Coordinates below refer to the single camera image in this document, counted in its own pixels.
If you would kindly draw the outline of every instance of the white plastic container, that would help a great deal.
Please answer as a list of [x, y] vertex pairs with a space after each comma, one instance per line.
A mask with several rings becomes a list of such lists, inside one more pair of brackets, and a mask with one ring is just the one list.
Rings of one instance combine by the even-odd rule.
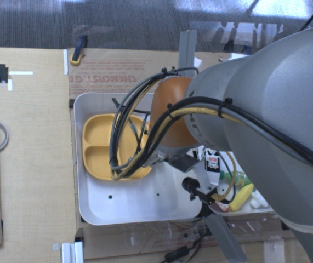
[[[85, 122], [98, 114], [115, 113], [116, 107], [111, 99], [121, 102], [125, 95], [85, 93], [75, 100], [78, 201], [82, 218], [92, 225], [112, 225], [196, 217], [202, 203], [197, 197], [192, 200], [181, 186], [187, 176], [196, 178], [192, 171], [184, 174], [160, 163], [142, 179], [108, 181], [92, 177], [84, 168], [82, 131]], [[146, 94], [137, 109], [149, 110], [152, 96]]]

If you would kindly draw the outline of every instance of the black clamp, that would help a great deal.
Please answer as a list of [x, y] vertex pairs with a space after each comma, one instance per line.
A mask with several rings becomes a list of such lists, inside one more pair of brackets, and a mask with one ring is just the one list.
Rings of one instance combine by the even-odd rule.
[[75, 51], [71, 54], [70, 64], [79, 65], [79, 63], [81, 62], [81, 58], [82, 58], [81, 49], [86, 48], [87, 43], [88, 43], [88, 36], [81, 35], [78, 39], [77, 45], [75, 47]]
[[5, 64], [0, 64], [0, 83], [8, 82], [9, 79], [9, 68]]
[[192, 195], [198, 196], [199, 200], [201, 200], [203, 203], [207, 205], [210, 205], [215, 201], [211, 196], [217, 193], [217, 188], [212, 189], [208, 193], [203, 193], [198, 190], [198, 188], [200, 188], [200, 183], [198, 180], [194, 178], [186, 177], [182, 181], [182, 187], [184, 190], [191, 193]]

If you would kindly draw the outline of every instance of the wooden countertop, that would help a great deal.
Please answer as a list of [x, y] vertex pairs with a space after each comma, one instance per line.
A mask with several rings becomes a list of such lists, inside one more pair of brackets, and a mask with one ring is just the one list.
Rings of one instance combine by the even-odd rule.
[[12, 76], [12, 92], [0, 84], [0, 121], [9, 132], [9, 144], [0, 152], [0, 262], [60, 262], [53, 244], [73, 242], [76, 233], [63, 52], [0, 48], [0, 64], [9, 71], [33, 71]]

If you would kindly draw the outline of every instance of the yellow plate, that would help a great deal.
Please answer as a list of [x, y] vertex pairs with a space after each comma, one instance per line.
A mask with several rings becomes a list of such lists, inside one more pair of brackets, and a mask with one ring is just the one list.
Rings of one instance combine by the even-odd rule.
[[[83, 127], [82, 134], [82, 153], [83, 162], [86, 170], [95, 178], [103, 180], [111, 179], [111, 168], [109, 164], [109, 145], [112, 121], [115, 114], [100, 114], [90, 117]], [[138, 116], [131, 115], [131, 120], [139, 131], [143, 122]], [[141, 147], [145, 146], [147, 135], [143, 135]], [[119, 148], [117, 151], [117, 159], [119, 164], [124, 164], [128, 158], [134, 156], [137, 147], [136, 137], [133, 134], [129, 122], [126, 123], [122, 133]], [[151, 167], [140, 168], [128, 178], [121, 180], [135, 180], [145, 177], [151, 170]]]

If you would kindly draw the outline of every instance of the white sticker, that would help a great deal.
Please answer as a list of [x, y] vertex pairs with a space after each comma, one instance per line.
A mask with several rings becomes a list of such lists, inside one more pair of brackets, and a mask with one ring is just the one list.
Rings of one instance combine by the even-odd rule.
[[8, 79], [8, 91], [12, 91], [13, 90], [13, 80]]
[[9, 71], [9, 75], [33, 75], [33, 71]]

